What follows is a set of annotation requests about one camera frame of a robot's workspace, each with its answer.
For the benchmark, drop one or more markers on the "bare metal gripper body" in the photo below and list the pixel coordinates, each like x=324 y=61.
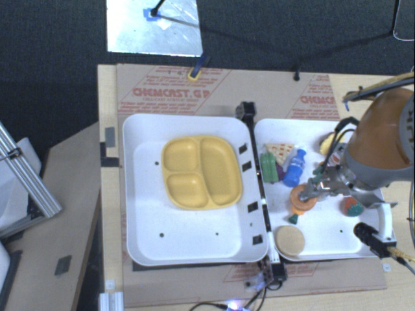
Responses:
x=343 y=181

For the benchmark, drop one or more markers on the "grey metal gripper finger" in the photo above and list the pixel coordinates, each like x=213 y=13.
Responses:
x=307 y=194
x=316 y=183

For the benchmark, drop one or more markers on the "orange doughnut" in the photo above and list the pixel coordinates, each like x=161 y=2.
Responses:
x=296 y=202

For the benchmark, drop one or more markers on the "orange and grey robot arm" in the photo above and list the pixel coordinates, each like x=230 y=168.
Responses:
x=382 y=134

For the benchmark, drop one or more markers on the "orange carrot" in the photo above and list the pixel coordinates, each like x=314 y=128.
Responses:
x=296 y=213

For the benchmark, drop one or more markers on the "blue bottle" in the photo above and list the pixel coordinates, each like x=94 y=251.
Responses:
x=294 y=170

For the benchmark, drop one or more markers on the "red strawberry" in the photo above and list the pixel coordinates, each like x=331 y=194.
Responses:
x=350 y=206

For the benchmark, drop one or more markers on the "purple grapes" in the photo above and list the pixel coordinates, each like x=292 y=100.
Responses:
x=280 y=173

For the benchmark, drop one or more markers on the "white plastic tray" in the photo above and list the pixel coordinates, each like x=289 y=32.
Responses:
x=194 y=238
x=324 y=232

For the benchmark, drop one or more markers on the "yellow banana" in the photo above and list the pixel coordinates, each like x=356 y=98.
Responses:
x=327 y=142

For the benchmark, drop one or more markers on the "green ribbed carton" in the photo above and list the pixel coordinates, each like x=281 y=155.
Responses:
x=268 y=168

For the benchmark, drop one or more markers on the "tan round biscuit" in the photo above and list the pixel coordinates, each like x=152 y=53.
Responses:
x=289 y=240

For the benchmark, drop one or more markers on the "pizza slice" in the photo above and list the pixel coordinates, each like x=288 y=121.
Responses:
x=279 y=151

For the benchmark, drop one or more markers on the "thin black and white rod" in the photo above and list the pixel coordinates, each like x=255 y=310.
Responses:
x=259 y=177

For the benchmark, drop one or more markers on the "yellow divided plate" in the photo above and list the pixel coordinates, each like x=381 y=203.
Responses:
x=214 y=167

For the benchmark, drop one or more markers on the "brown cardboard board red print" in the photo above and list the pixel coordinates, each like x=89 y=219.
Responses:
x=227 y=89

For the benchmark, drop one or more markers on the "black cylinder on white bracket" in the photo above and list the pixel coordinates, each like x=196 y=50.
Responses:
x=369 y=236

